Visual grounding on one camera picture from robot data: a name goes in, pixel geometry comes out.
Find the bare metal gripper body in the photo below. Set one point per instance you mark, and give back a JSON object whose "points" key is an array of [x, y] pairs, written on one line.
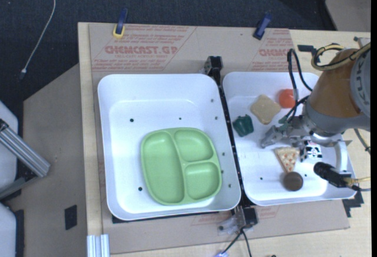
{"points": [[297, 129]]}

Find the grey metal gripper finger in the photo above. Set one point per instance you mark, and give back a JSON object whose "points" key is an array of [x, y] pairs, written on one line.
{"points": [[274, 131], [266, 141]]}

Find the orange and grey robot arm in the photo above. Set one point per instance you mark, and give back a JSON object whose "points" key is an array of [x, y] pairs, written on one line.
{"points": [[332, 93]]}

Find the white plastic tray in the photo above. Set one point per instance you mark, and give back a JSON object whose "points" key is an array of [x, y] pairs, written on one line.
{"points": [[259, 161], [165, 96]]}

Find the tan toy bread slice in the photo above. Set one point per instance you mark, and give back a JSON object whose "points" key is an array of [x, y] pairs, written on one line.
{"points": [[265, 109]]}

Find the toy pizza slice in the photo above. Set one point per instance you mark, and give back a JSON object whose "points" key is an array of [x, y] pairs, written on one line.
{"points": [[287, 158]]}

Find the green toy pepper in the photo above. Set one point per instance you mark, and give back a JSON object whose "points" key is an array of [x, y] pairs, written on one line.
{"points": [[243, 126]]}

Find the black and white carton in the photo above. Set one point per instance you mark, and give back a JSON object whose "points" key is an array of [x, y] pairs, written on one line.
{"points": [[312, 153]]}

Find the orange toy fruit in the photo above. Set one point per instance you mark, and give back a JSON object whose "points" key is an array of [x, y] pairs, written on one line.
{"points": [[286, 98]]}

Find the thin black rod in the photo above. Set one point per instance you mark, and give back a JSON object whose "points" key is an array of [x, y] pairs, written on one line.
{"points": [[232, 144]]}

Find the brown round biscuit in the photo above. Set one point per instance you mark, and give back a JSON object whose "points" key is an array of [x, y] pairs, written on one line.
{"points": [[293, 181]]}

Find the green divided plate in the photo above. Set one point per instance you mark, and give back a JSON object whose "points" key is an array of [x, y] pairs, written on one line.
{"points": [[176, 167]]}

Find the brown cardboard board red print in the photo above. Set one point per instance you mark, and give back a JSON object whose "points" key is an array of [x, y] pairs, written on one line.
{"points": [[188, 43]]}

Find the black cylinder on white bracket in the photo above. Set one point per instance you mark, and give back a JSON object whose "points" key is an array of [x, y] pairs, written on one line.
{"points": [[327, 171]]}

